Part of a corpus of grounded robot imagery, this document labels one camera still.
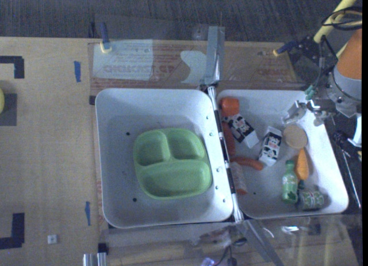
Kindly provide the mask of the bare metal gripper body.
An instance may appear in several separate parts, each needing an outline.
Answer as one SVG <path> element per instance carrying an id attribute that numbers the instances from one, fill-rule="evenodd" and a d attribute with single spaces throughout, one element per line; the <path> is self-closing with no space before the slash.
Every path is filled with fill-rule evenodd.
<path id="1" fill-rule="evenodd" d="M 326 82 L 306 90 L 307 107 L 313 112 L 339 112 L 346 117 L 359 113 L 359 82 Z"/>

